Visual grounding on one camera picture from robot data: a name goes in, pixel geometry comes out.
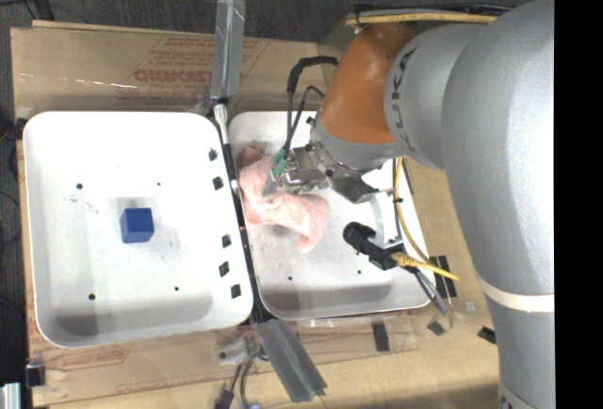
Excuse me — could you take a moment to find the thin black and white rod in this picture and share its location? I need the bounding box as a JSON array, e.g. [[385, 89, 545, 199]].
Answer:
[[214, 102, 263, 326]]

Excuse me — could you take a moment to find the brown cardboard board red print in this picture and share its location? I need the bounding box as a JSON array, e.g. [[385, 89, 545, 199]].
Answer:
[[9, 19, 501, 409]]

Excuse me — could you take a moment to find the pink cloth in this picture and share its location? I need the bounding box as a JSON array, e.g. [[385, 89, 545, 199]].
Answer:
[[237, 144, 331, 255]]

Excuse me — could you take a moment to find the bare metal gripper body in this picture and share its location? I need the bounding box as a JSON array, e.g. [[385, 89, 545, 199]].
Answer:
[[277, 143, 395, 205]]

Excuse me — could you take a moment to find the blue cube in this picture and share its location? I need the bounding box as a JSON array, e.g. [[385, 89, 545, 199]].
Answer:
[[119, 207, 155, 244]]

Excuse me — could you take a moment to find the white plastic tray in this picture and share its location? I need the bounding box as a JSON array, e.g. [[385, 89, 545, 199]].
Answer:
[[22, 110, 255, 349], [226, 109, 435, 322]]

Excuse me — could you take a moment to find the black cylinder on white bracket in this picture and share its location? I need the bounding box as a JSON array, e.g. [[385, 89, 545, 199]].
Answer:
[[342, 188, 409, 272]]

